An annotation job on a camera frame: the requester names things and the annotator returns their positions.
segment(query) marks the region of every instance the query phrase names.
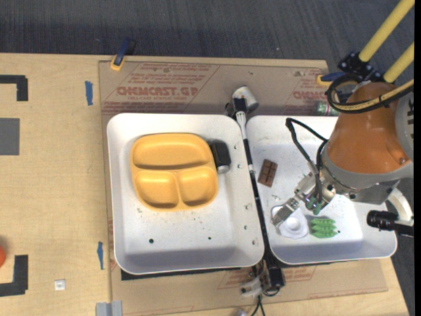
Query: orange plate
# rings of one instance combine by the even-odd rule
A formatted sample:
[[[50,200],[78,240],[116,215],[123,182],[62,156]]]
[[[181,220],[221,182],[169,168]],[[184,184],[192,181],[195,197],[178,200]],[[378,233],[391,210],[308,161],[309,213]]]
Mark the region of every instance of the orange plate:
[[[136,140],[130,167],[137,198],[155,211],[210,204],[218,193],[211,149],[195,134],[151,134]]]

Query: black corner marker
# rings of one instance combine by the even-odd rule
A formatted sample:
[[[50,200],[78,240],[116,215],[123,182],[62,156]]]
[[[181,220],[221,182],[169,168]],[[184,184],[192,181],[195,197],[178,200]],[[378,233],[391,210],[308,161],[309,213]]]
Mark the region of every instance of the black corner marker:
[[[0,84],[16,84],[16,100],[28,101],[28,79],[25,75],[0,75]]]
[[[24,295],[28,289],[28,256],[14,257],[13,281],[0,284],[0,297]]]

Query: wooden table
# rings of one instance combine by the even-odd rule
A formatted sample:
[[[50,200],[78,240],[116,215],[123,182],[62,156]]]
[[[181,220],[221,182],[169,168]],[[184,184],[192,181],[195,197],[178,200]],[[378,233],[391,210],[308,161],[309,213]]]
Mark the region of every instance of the wooden table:
[[[0,315],[94,315],[97,302],[112,301],[98,71],[98,62],[109,59],[0,54],[0,75],[25,75],[29,83],[28,101],[16,101],[15,85],[0,84],[0,118],[20,119],[19,155],[0,155],[0,244],[8,254],[0,269],[0,283],[12,281],[14,255],[28,255],[29,259],[26,293],[1,297]],[[320,61],[130,60],[324,66]],[[93,84],[90,106],[85,81]],[[103,268],[97,254],[99,242],[105,254]],[[265,305],[265,312],[408,315],[391,260],[380,263],[387,292],[271,303]],[[62,279],[65,290],[56,290],[55,281]],[[234,311],[188,315],[233,315]]]

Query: black fabric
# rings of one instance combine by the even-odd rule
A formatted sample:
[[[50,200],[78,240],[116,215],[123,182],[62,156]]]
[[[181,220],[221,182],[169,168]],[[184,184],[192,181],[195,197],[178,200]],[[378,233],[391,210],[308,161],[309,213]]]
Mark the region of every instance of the black fabric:
[[[320,59],[360,51],[400,0],[0,0],[0,51]],[[385,72],[414,41],[414,9],[370,61]],[[414,76],[411,64],[396,83]],[[413,205],[413,181],[401,189]],[[414,242],[393,263],[414,315]]]

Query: yellow tube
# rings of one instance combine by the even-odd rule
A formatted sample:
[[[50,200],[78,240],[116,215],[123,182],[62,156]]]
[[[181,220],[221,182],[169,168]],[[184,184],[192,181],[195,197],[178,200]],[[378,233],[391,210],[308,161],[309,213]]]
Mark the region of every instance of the yellow tube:
[[[415,42],[413,42],[406,51],[403,52],[395,63],[384,73],[383,78],[386,82],[392,83],[395,81],[402,71],[404,71],[414,60]]]
[[[399,1],[395,9],[390,13],[377,32],[373,35],[371,40],[360,52],[359,58],[362,62],[368,62],[372,58],[375,52],[380,48],[383,42],[387,39],[390,33],[392,33],[414,4],[415,0]]]

